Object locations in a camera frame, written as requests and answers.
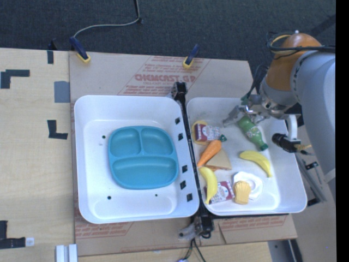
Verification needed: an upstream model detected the white fried egg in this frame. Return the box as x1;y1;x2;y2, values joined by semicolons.
232;171;264;201

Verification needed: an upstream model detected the tan triangular sandwich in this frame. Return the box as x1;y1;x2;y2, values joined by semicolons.
204;148;233;172

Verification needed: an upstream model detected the yellow shell-shaped cake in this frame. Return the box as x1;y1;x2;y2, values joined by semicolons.
232;180;252;205

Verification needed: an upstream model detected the thin black rod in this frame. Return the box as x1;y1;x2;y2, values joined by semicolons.
177;91;209;221

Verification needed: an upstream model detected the black cylinder on white bracket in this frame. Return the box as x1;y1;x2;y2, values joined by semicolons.
272;114;302;154

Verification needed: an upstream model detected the orange carrot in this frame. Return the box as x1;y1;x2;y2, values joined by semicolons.
196;134;228;168

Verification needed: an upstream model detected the brown cardboard board red print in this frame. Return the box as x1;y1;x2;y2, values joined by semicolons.
68;50;298;257

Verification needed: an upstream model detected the yellow banana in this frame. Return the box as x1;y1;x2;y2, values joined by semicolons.
198;166;219;205
239;150;273;178

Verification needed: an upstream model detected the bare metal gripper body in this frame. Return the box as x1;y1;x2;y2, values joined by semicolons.
246;93;287;120

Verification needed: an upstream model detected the round yellow biscuit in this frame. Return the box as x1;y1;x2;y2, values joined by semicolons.
190;120;210;146

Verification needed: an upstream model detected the blue divided plate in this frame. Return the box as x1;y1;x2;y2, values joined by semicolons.
107;125;180;190

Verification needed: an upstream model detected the red and white carton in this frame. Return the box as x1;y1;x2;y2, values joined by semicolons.
194;123;221;142
203;180;236;205

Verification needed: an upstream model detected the green plastic bottle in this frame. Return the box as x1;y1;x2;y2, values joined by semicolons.
236;115;269;152

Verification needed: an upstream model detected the white plastic tray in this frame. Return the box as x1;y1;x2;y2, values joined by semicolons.
186;97;308;217
73;94;201;225

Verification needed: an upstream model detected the black block with wires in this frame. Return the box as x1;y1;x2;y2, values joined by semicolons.
190;214;215;237
170;81;189;101

